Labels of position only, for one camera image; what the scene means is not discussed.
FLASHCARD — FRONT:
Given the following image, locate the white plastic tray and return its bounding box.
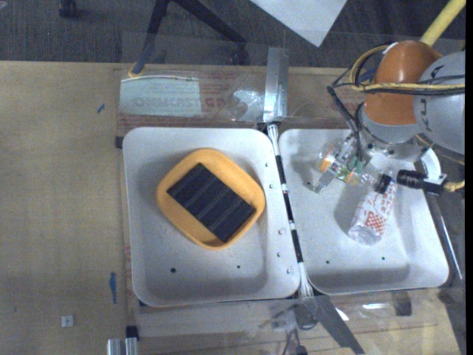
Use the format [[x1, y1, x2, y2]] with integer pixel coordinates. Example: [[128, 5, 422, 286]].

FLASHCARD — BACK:
[[121, 126, 302, 308], [277, 127, 450, 297]]

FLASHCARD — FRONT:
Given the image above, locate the clear bottle red print label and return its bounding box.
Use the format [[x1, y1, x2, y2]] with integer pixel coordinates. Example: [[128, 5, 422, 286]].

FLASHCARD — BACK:
[[347, 173, 399, 246]]

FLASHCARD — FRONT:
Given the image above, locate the black cylinder on white bracket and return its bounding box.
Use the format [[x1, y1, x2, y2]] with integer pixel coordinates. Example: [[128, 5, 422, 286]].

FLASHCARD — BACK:
[[396, 146, 449, 196]]

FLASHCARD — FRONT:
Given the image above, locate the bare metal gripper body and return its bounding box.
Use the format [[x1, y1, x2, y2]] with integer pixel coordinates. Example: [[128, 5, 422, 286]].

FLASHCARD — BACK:
[[332, 141, 424, 179]]

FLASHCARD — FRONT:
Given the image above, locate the thin black and white rod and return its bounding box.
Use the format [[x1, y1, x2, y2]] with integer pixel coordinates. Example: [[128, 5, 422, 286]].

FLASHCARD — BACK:
[[266, 123, 315, 300]]

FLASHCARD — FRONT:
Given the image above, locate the brown cardboard board red print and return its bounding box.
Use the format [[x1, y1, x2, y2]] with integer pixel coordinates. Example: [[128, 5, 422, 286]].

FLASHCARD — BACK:
[[114, 64, 446, 338]]

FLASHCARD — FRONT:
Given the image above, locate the clear bottle orange green label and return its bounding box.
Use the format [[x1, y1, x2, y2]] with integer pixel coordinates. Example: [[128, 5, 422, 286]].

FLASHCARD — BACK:
[[316, 145, 376, 189]]

